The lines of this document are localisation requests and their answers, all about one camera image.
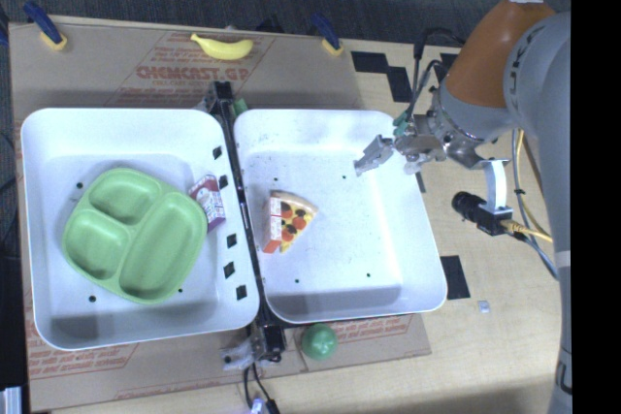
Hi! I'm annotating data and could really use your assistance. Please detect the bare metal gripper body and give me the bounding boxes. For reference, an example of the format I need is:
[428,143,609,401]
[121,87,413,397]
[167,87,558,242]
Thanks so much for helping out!
[393,111,487,172]

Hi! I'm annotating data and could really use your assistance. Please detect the white plastic tray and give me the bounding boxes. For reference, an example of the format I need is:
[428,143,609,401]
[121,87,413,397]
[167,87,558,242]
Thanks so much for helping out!
[232,108,448,326]
[19,107,261,352]

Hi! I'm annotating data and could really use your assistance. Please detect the toy pizza slice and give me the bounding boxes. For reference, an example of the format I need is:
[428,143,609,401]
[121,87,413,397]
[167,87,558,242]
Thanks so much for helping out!
[269,189,320,255]

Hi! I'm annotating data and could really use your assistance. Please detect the thin black and white rod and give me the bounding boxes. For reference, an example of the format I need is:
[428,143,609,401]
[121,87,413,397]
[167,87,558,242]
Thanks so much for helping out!
[218,100,267,327]

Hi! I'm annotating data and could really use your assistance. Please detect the purple and white carton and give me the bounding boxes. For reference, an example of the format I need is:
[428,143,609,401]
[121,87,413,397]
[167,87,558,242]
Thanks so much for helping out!
[187,174,228,235]

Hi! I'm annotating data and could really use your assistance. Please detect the yellow banana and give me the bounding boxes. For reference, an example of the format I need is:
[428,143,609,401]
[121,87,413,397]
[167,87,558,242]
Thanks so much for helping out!
[189,32,255,61]

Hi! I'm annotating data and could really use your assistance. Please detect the green toy apple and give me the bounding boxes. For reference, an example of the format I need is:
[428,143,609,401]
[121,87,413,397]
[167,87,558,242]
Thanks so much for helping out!
[300,322,340,362]

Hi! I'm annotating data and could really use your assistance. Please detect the green divided plate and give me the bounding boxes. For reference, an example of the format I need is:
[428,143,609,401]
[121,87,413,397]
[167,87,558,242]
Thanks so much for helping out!
[60,167,210,306]

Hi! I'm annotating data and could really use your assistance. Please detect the brown cardboard board red print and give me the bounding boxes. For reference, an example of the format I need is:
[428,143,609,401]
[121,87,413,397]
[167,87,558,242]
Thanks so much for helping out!
[8,14,433,411]

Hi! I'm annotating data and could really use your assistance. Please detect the black cylinder on white bracket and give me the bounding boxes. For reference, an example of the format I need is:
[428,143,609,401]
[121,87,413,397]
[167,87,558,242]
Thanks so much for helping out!
[451,158,515,238]

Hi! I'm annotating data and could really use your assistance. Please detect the black block with thin wires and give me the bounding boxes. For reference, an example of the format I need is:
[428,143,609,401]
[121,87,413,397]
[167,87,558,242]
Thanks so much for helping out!
[211,80,238,113]
[250,323,288,358]

